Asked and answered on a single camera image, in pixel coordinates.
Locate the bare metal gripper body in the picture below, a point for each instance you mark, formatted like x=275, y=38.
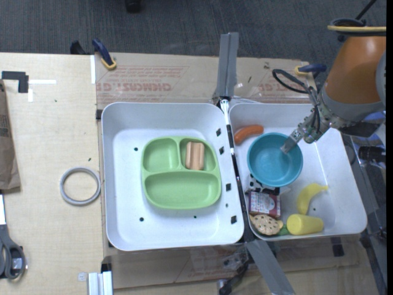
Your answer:
x=316, y=124

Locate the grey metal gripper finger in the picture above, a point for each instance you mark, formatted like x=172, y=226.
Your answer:
x=291, y=141

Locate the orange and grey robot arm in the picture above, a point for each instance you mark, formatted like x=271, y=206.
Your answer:
x=353, y=72

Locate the blue bowl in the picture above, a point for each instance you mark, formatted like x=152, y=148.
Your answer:
x=270, y=167

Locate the orange sausage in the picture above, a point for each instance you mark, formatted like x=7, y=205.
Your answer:
x=247, y=132

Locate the white plastic tray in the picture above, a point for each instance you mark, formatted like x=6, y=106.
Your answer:
x=334, y=171
x=129, y=195

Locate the black and white carton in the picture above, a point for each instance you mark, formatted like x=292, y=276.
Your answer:
x=256, y=185

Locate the yellow banana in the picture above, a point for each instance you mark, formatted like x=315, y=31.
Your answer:
x=307, y=197

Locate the pink carton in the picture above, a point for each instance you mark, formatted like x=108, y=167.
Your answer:
x=264, y=204

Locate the yellow cup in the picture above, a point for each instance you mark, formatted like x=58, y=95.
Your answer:
x=304, y=225

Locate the tan biscuit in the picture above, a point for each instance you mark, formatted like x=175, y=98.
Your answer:
x=265, y=224

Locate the small green toy food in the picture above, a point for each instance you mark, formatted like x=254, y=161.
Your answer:
x=283, y=230

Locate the tan hot dog bun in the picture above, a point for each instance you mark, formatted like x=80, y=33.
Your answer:
x=195, y=155

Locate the brown cardboard board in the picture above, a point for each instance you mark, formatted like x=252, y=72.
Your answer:
x=190, y=78

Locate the green divided plate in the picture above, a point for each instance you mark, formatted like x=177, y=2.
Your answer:
x=181, y=189

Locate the grey tape roll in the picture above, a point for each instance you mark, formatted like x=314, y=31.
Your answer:
x=66, y=195

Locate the brown paper bag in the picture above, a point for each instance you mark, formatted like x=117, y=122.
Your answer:
x=6, y=152

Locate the grey scissors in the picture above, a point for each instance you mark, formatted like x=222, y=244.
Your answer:
x=12, y=257

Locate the black cylinder on white bracket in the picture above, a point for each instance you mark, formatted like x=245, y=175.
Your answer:
x=370, y=154

